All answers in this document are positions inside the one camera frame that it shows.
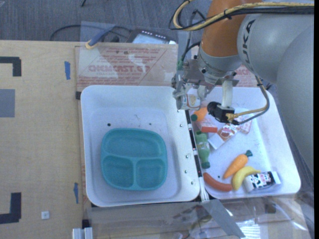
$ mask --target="green bottle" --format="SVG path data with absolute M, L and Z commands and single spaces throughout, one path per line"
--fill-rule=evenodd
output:
M 210 148 L 209 148 L 209 143 L 207 140 L 207 134 L 203 133 L 200 130 L 196 131 L 195 141 L 196 141 L 198 156 L 201 162 L 201 167 L 204 169 L 207 169 L 210 167 L 210 163 L 208 161 Z

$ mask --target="gray carpet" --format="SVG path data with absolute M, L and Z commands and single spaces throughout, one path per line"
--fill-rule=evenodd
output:
M 67 27 L 52 35 L 57 29 L 80 25 L 83 22 L 113 23 L 117 26 L 134 29 L 135 27 L 153 29 L 168 34 L 177 40 L 177 33 L 168 28 L 169 19 L 183 0 L 0 0 L 0 39 L 2 40 L 54 40 L 79 41 L 80 28 Z M 185 15 L 194 8 L 204 15 L 209 2 L 199 0 L 192 7 L 185 9 Z M 128 32 L 118 28 L 121 42 L 126 41 Z M 201 32 L 193 34 L 193 41 L 199 41 Z M 114 38 L 109 34 L 105 41 Z M 269 91 L 276 99 L 276 87 Z M 314 207 L 314 178 L 309 173 L 303 159 L 292 141 L 289 132 L 287 137 L 293 151 L 295 161 L 301 176 L 302 188 L 297 195 L 301 206 Z M 313 217 L 305 212 L 305 218 L 314 238 Z

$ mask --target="wooden board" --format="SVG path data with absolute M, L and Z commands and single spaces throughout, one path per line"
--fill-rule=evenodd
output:
M 11 193 L 21 193 L 21 219 L 0 224 L 2 239 L 70 238 L 82 227 L 76 45 L 0 42 L 1 57 L 21 59 L 21 77 L 12 76 L 12 64 L 0 64 L 0 89 L 15 90 L 14 117 L 0 118 L 0 215 L 9 212 Z

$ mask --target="orange toy food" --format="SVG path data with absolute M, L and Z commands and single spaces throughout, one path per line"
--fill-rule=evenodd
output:
M 202 107 L 197 111 L 194 111 L 192 116 L 190 116 L 192 121 L 201 121 L 205 118 L 206 114 L 208 113 L 207 107 Z
M 247 150 L 245 154 L 238 155 L 225 171 L 223 178 L 226 179 L 235 174 L 239 169 L 243 168 L 248 162 L 248 157 L 252 155 L 253 154 L 250 150 Z
M 233 189 L 233 186 L 231 184 L 222 183 L 219 181 L 216 181 L 213 177 L 210 176 L 208 173 L 203 173 L 204 181 L 214 189 L 220 190 L 220 191 L 231 191 Z

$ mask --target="yellow banana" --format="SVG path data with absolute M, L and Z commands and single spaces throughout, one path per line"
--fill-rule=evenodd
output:
M 232 179 L 233 189 L 238 190 L 247 176 L 260 172 L 260 170 L 256 170 L 252 166 L 244 166 L 243 168 L 239 169 Z

